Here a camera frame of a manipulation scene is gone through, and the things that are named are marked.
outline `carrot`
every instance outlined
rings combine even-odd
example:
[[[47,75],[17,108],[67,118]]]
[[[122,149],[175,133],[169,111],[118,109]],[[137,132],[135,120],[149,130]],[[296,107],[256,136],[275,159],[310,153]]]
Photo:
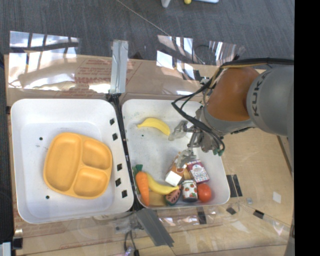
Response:
[[[138,171],[135,175],[135,181],[140,191],[141,197],[143,202],[146,206],[149,205],[149,183],[148,183],[148,176],[143,171]]]

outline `tomato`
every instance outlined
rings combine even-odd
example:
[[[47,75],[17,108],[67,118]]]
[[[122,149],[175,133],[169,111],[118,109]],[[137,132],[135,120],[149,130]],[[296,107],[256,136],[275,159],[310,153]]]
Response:
[[[212,197],[212,192],[211,192],[211,188],[209,185],[205,184],[205,183],[201,183],[197,186],[197,190],[198,190],[198,199],[201,202],[208,202],[211,197]]]

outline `can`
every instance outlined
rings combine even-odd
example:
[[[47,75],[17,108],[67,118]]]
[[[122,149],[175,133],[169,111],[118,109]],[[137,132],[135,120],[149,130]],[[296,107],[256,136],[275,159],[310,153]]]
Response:
[[[193,203],[198,200],[197,183],[193,179],[182,182],[182,201]]]

